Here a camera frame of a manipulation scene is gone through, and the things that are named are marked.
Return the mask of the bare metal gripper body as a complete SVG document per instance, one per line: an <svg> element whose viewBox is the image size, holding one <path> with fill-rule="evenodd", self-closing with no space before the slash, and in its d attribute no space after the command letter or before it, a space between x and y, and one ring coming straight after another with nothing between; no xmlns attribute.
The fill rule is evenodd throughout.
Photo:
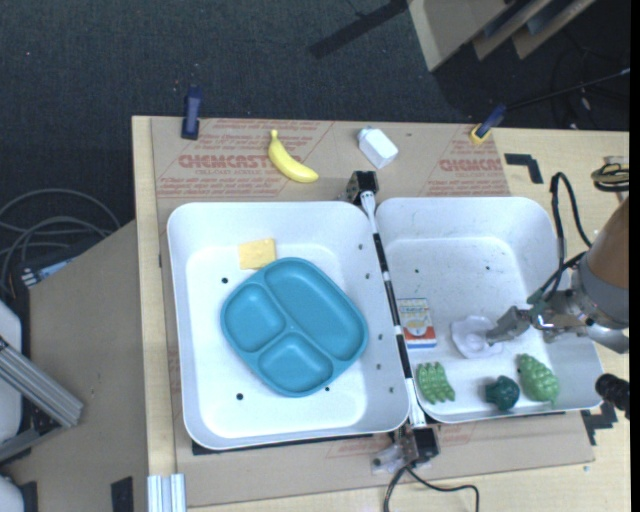
<svg viewBox="0 0 640 512"><path fill-rule="evenodd" d="M563 335L587 336L589 317L578 307L572 290L553 292L550 298L538 290L527 303L531 306L531 325L542 333L546 343L556 342Z"/></svg>

